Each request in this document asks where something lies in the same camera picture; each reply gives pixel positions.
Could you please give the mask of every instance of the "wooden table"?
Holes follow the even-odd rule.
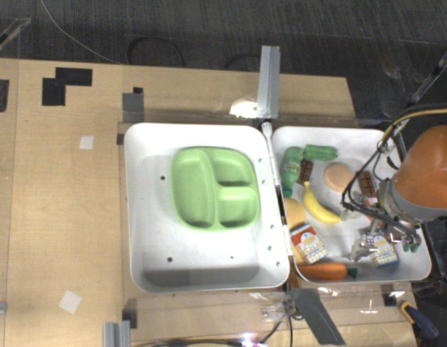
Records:
[[[42,79],[56,67],[92,69],[92,86],[66,87],[64,107],[42,106]],[[0,113],[0,301],[8,307],[0,346],[101,346],[103,323],[119,322],[123,308],[122,94],[142,87],[147,117],[174,110],[218,118],[256,94],[258,74],[0,59],[0,79],[10,81]],[[279,104],[284,114],[354,117],[344,78],[282,75]],[[92,149],[79,148],[82,136],[94,137]],[[399,286],[414,301],[409,285]],[[67,290],[82,297],[74,314],[58,306]],[[355,291],[359,304],[329,305],[348,346],[415,346],[395,308],[370,305],[375,317],[360,319],[369,288]],[[288,346],[280,329],[270,346]],[[295,329],[297,343],[316,345],[305,322]],[[167,332],[174,336],[173,327]]]

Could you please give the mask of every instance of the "plastic bottle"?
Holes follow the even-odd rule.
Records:
[[[292,185],[300,176],[300,164],[303,159],[303,151],[299,147],[290,147],[286,150],[281,163],[282,195],[292,195]]]

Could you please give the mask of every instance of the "green tray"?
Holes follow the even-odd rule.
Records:
[[[171,167],[173,209],[186,225],[218,231],[240,228],[260,215],[260,196],[249,159],[235,150],[190,147]]]

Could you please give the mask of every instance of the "yellow cable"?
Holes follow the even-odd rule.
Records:
[[[407,114],[406,116],[403,116],[399,119],[397,119],[393,124],[391,124],[387,130],[385,130],[385,132],[383,133],[382,136],[382,141],[384,141],[388,135],[391,133],[391,131],[393,130],[393,128],[402,123],[403,121],[407,120],[407,119],[412,119],[414,117],[421,117],[421,116],[427,116],[427,115],[431,115],[431,114],[445,114],[447,113],[447,108],[442,108],[442,109],[432,109],[430,111],[419,111],[419,112],[414,112],[411,114]]]

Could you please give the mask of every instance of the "white sticker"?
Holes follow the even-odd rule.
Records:
[[[66,291],[63,298],[59,302],[59,306],[63,310],[66,310],[71,314],[75,314],[81,300],[82,300],[81,296],[78,296],[75,293],[72,293],[71,291]]]
[[[93,149],[94,136],[82,136],[79,149]]]

